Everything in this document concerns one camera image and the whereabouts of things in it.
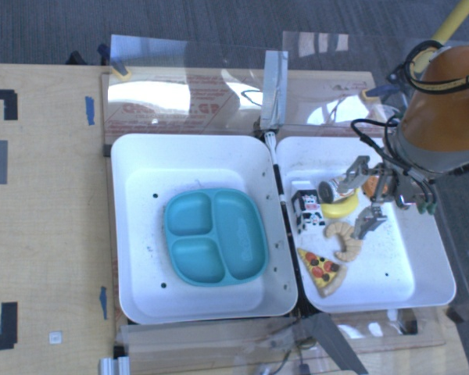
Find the blue divided plate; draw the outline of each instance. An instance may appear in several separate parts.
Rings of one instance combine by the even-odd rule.
[[[173,197],[165,208],[165,235],[177,275],[190,284],[241,284],[267,266],[259,210],[235,189],[200,189]]]

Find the pizza slice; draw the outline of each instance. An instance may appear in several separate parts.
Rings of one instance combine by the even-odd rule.
[[[334,293],[344,281],[347,266],[337,264],[325,257],[321,257],[302,248],[297,248],[300,258],[306,264],[314,284],[321,297]]]

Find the yellow tube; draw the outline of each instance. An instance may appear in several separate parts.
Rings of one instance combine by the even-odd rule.
[[[469,0],[460,0],[445,22],[439,27],[432,39],[444,45],[469,15]],[[415,63],[414,70],[421,73],[429,63],[430,54],[423,55]]]

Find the banana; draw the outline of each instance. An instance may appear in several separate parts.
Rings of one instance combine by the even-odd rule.
[[[354,191],[354,195],[332,204],[322,204],[321,211],[327,218],[342,218],[352,213],[360,204],[358,199],[358,189]]]

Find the gray carpet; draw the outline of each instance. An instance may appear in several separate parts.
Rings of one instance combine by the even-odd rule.
[[[76,50],[99,64],[97,47],[112,34],[261,48],[281,48],[284,31],[425,39],[458,1],[0,0],[0,63],[64,64]],[[453,39],[469,41],[469,17]],[[453,317],[469,358],[469,173],[441,179],[438,191],[458,283]]]

